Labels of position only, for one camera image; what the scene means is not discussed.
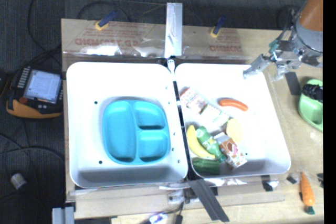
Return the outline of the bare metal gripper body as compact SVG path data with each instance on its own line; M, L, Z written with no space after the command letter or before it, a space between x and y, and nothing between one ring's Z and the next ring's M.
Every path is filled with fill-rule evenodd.
M277 65L286 65L294 69L302 64L322 68L321 57L322 52L300 41L276 39L270 44L270 61Z

